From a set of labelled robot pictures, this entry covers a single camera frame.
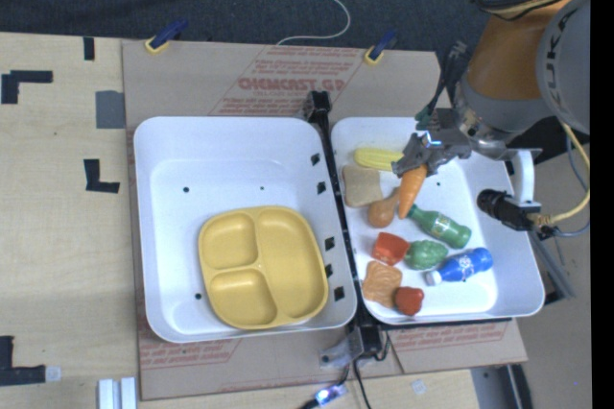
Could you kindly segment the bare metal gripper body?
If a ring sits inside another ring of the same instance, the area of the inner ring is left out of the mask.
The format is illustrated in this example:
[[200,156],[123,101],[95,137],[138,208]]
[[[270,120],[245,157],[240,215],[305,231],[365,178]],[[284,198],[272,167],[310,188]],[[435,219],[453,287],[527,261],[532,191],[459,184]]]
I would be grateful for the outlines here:
[[471,108],[424,108],[415,122],[420,145],[436,155],[465,158],[475,152],[491,159],[508,155],[509,134],[488,125]]

